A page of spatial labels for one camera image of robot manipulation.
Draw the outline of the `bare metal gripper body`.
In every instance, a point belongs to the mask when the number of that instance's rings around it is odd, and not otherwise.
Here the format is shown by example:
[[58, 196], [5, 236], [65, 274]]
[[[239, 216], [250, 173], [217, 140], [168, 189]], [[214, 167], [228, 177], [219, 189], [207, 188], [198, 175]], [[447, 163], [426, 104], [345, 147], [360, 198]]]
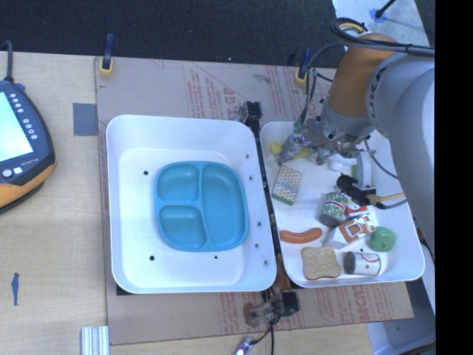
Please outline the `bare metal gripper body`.
[[336, 124], [336, 119], [318, 116], [296, 124], [294, 134], [302, 146], [355, 158], [360, 152], [358, 145], [370, 136], [370, 125], [365, 119], [342, 118]]

